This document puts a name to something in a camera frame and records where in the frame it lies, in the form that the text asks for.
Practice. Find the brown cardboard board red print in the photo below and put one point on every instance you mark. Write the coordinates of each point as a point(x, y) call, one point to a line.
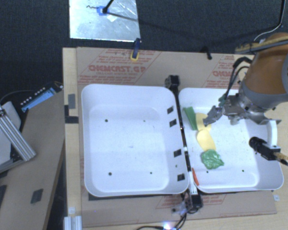
point(124, 68)

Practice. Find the thin black and white rod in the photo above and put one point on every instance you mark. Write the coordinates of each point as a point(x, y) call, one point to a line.
point(183, 140)

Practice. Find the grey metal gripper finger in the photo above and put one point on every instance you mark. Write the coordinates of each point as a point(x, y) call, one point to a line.
point(212, 116)
point(235, 120)

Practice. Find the green lettuce leaf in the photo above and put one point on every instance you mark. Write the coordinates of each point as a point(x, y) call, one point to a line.
point(211, 160)

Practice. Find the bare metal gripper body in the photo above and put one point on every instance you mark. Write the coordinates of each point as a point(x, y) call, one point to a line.
point(240, 108)

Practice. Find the green flat strip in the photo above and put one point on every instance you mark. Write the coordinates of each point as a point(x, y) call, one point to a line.
point(191, 117)

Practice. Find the white plastic tray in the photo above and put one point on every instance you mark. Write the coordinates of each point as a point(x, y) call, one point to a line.
point(129, 140)
point(235, 157)

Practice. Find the yellow flat slice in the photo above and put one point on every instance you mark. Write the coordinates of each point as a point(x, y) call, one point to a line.
point(200, 121)
point(206, 140)

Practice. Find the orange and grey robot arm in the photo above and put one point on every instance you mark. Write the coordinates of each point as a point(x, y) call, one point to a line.
point(264, 75)

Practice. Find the orange carrot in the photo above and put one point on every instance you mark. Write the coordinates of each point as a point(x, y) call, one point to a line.
point(195, 176)

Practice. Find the black cylinder on white bracket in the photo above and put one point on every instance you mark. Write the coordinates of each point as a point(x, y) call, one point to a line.
point(262, 147)

